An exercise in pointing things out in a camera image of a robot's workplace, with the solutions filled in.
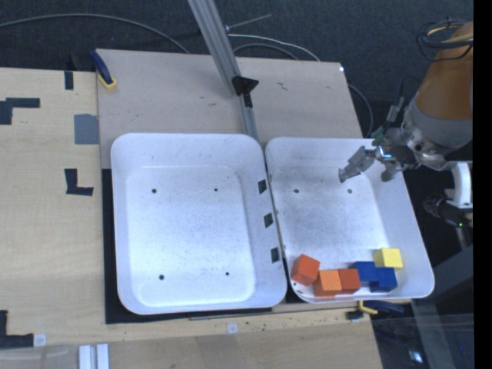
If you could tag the light orange cube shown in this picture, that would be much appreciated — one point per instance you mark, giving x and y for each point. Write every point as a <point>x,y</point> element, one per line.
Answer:
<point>328,282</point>

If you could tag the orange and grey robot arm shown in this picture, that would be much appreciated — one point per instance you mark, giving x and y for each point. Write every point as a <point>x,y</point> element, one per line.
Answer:
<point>446,87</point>

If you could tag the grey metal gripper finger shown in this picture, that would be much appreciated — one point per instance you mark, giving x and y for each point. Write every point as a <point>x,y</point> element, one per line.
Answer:
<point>355,165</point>
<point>390,173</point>

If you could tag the yellow cube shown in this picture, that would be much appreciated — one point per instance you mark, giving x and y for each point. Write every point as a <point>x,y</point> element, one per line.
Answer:
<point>388,258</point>

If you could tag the pale wood board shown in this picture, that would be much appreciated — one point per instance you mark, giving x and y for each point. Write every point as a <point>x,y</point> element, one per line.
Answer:
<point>173,98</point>

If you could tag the blue cube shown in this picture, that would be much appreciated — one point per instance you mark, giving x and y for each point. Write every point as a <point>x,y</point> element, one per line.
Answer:
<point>366,270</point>
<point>385,280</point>

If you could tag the white plastic tray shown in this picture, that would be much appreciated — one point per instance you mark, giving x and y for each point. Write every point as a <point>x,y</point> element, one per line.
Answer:
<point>192,225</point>
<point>330,221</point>

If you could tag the black cylinder on white bracket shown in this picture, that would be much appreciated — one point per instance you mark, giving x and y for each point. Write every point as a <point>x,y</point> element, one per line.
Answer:
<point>463,183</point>

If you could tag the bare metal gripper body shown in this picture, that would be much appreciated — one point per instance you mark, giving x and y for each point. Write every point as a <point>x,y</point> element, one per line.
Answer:
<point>421,150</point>

